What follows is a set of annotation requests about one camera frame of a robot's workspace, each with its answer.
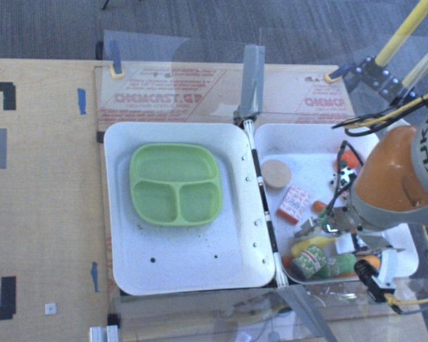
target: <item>green divided tray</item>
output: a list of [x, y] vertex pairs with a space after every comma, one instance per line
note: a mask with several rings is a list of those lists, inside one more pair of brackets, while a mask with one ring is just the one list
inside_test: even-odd
[[217, 161], [199, 145], [140, 146], [131, 157], [130, 190], [135, 211], [154, 225], [206, 224], [222, 207]]

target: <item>white small square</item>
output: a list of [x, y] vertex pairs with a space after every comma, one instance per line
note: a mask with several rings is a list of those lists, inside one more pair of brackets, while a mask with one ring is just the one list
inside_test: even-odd
[[57, 313], [56, 303], [44, 304], [44, 314], [46, 316], [50, 316], [51, 314], [56, 314], [56, 313]]

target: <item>transparent plastic sheet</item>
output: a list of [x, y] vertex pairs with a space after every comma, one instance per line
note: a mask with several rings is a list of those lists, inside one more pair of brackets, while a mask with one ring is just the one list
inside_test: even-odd
[[[320, 37], [312, 33], [313, 32], [307, 31], [283, 31], [267, 28], [264, 28], [260, 32], [260, 41], [257, 43], [259, 46], [265, 47], [266, 67], [264, 106], [263, 111], [256, 121], [257, 127], [264, 123], [305, 123], [305, 121], [301, 119], [303, 118], [301, 112], [298, 111], [301, 109], [301, 105], [298, 104], [301, 103], [301, 100], [307, 99], [307, 96], [305, 97], [303, 95], [300, 101], [296, 100], [298, 103], [296, 107], [292, 107], [291, 105], [280, 107], [277, 106], [277, 104], [273, 104], [275, 106], [272, 110], [269, 110], [267, 107], [267, 100], [272, 101], [272, 97], [278, 92], [279, 88], [286, 92], [289, 97], [294, 98], [296, 92], [295, 82], [301, 83], [301, 81], [303, 81], [307, 85], [320, 83], [326, 86], [322, 82], [325, 73], [331, 72], [344, 63], [361, 61], [365, 56], [370, 55], [371, 52], [374, 53], [380, 50], [380, 45], [389, 38], [384, 36], [380, 37], [383, 38], [383, 40], [377, 37], [372, 40], [367, 38], [360, 39], [358, 49], [354, 50], [354, 57], [343, 53], [342, 47], [345, 42], [342, 40], [342, 35], [330, 32], [331, 37], [325, 37], [328, 44], [323, 48], [323, 46], [317, 45], [317, 40], [319, 40]], [[295, 42], [295, 50], [297, 51], [290, 49], [290, 44], [287, 47], [280, 46], [280, 40], [276, 37], [285, 37], [287, 42]], [[212, 42], [187, 38], [149, 36], [136, 33], [106, 32], [102, 68], [103, 77], [101, 78], [102, 91], [108, 90], [108, 83], [111, 83], [110, 69], [112, 57], [108, 52], [108, 42], [115, 41], [117, 38], [120, 38], [121, 59], [124, 63], [128, 64], [129, 60], [131, 65], [135, 67], [141, 67], [143, 63], [150, 64], [152, 69], [157, 68], [157, 70], [149, 71], [151, 76], [155, 77], [157, 75], [170, 79], [166, 81], [169, 86], [151, 90], [151, 93], [156, 93], [158, 91], [160, 91], [160, 93], [167, 93], [169, 87], [173, 95], [181, 95], [183, 100], [184, 95], [193, 95], [193, 91], [188, 92], [186, 90], [187, 86], [185, 88], [175, 87], [175, 76], [171, 75], [171, 73], [174, 73], [174, 70], [176, 70], [176, 72], [181, 70], [180, 72], [187, 74], [185, 77], [188, 78], [189, 81], [194, 78], [197, 79], [198, 82], [205, 84], [205, 88], [209, 86], [213, 78], [214, 80], [218, 78], [213, 71], [221, 70], [223, 72], [221, 79], [216, 82], [221, 82], [222, 84], [211, 88], [209, 93], [211, 95], [215, 94], [215, 97], [213, 97], [211, 101], [212, 106], [209, 110], [199, 115], [189, 115], [184, 118], [179, 117], [176, 119], [169, 119], [163, 116], [151, 116], [148, 119], [142, 119], [125, 115], [121, 116], [119, 119], [109, 119], [109, 123], [102, 123], [101, 112], [99, 111], [99, 130], [105, 130], [110, 124], [116, 123], [117, 121], [127, 120], [151, 122], [176, 121], [186, 123], [233, 122], [233, 111], [238, 107], [241, 98], [244, 43]], [[420, 51], [422, 54], [426, 53], [427, 47], [423, 47], [424, 45], [422, 42], [428, 43], [428, 38], [416, 37], [416, 40], [418, 43], [417, 45], [421, 48]], [[302, 42], [304, 42], [303, 48], [306, 47], [305, 49], [301, 49]], [[416, 53], [416, 57], [417, 56], [421, 58], [421, 55], [418, 53]], [[409, 58], [401, 59], [407, 64], [410, 61]], [[214, 73], [214, 76], [203, 77], [203, 73], [207, 75], [212, 75]], [[400, 72], [396, 70], [394, 74], [399, 75]], [[293, 83], [289, 83], [292, 77], [296, 79]], [[226, 89], [225, 92], [219, 91], [222, 90], [222, 87], [225, 87], [226, 84], [228, 84], [228, 89]], [[426, 90], [428, 86], [428, 77], [421, 81], [419, 85], [423, 87], [422, 90]], [[273, 86], [276, 87], [276, 91], [274, 92], [271, 88]], [[337, 91], [333, 94], [331, 90], [334, 90], [334, 88], [336, 88]], [[328, 117], [325, 113], [322, 113], [320, 116], [312, 116], [310, 120], [307, 121], [335, 124], [338, 120], [344, 120], [354, 114], [370, 113], [369, 110], [379, 111], [386, 108], [388, 105], [382, 98], [378, 97], [378, 95], [363, 85], [359, 85], [354, 91], [348, 92], [343, 81], [338, 81], [325, 93], [323, 93], [323, 90], [320, 92], [322, 92], [320, 95], [328, 94], [328, 98], [330, 98], [330, 96], [333, 98], [336, 95], [341, 95], [341, 98], [346, 98], [344, 109], [341, 113], [335, 112], [334, 115], [330, 113]], [[192, 100], [194, 104], [197, 104], [195, 103], [196, 100], [194, 96], [192, 96]], [[280, 100], [282, 101], [285, 99], [281, 97], [279, 100], [276, 100], [276, 102], [278, 103]], [[419, 229], [413, 229], [413, 231], [414, 238], [422, 238]], [[411, 275], [411, 277], [398, 278], [394, 281], [397, 285], [396, 295], [403, 300], [428, 297], [428, 249], [424, 242], [422, 242], [422, 239], [417, 239], [416, 243], [418, 243], [419, 248], [419, 268], [417, 272]], [[360, 281], [340, 281], [337, 283], [320, 282], [308, 284], [305, 287], [313, 298], [316, 307], [321, 311], [324, 320], [329, 322], [349, 320], [354, 321], [354, 325], [361, 325], [375, 316], [389, 316], [393, 318], [394, 321], [399, 318], [399, 316], [386, 304], [373, 302], [367, 295], [366, 287]], [[225, 311], [231, 312], [232, 305], [238, 303], [248, 305], [250, 298], [254, 299], [256, 296], [268, 293], [273, 295], [275, 294], [273, 290], [273, 288], [265, 287], [246, 290], [238, 289], [229, 291], [206, 291], [201, 293], [181, 293], [167, 296], [118, 296], [113, 299], [111, 312], [117, 312], [122, 315], [122, 321], [124, 322], [123, 332], [131, 334], [130, 341], [141, 341], [141, 339], [133, 339], [138, 338], [140, 332], [144, 332], [144, 334], [147, 333], [146, 338], [141, 338], [149, 341], [206, 341], [207, 338], [212, 341], [268, 341], [269, 338], [276, 336], [275, 333], [273, 334], [275, 331], [277, 331], [279, 335], [279, 341], [294, 341], [310, 338], [312, 334], [294, 312], [272, 316], [272, 307], [270, 304], [266, 306], [268, 302], [262, 305], [265, 309], [268, 309], [268, 317], [265, 320], [248, 321], [242, 325], [234, 319], [232, 320], [225, 317], [224, 313], [227, 313], [227, 315], [229, 313]], [[216, 303], [206, 303], [204, 302], [204, 298], [207, 297], [206, 295], [208, 294], [214, 296], [214, 300], [225, 300], [226, 298], [228, 302], [220, 306]], [[175, 304], [175, 300], [179, 300], [180, 304]], [[149, 313], [149, 305], [156, 307], [152, 313]], [[181, 306], [187, 308], [188, 312], [181, 313]], [[200, 306], [206, 309], [205, 312], [208, 313], [208, 317], [201, 313]], [[409, 306], [407, 310], [416, 310], [418, 308], [418, 306]], [[393, 323], [393, 326], [383, 325], [380, 326], [380, 328], [392, 335], [393, 328], [399, 329], [401, 323], [403, 323], [403, 326], [406, 323], [403, 318], [398, 321], [398, 323]], [[407, 337], [412, 338], [411, 336], [403, 336], [401, 341], [413, 341], [412, 339], [407, 340]], [[393, 338], [394, 337], [389, 337], [389, 339], [385, 340], [394, 341]]]

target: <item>green object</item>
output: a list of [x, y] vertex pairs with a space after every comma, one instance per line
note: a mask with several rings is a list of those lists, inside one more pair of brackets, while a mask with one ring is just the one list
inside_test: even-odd
[[130, 190], [135, 211], [154, 225], [206, 224], [222, 207], [217, 161], [199, 145], [140, 146], [131, 157]]
[[311, 244], [290, 262], [290, 271], [303, 281], [308, 280], [327, 264], [327, 257], [316, 244]]
[[327, 264], [323, 266], [316, 274], [316, 277], [329, 279], [337, 277], [346, 272], [355, 272], [354, 265], [357, 257], [353, 254], [338, 254], [327, 258]]

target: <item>gray floor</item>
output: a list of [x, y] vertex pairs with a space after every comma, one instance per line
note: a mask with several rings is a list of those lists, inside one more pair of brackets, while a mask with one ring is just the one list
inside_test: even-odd
[[[104, 2], [0, 0], [0, 58], [96, 59], [97, 42], [112, 31], [209, 41], [185, 53], [201, 61], [236, 61], [238, 44], [255, 43], [267, 63], [341, 66], [377, 55], [419, 0], [110, 0], [102, 10]], [[428, 15], [387, 68], [403, 78], [427, 52]], [[428, 93], [428, 74], [414, 89]], [[387, 107], [367, 90], [352, 97], [363, 113]], [[407, 120], [427, 115], [422, 108]]]

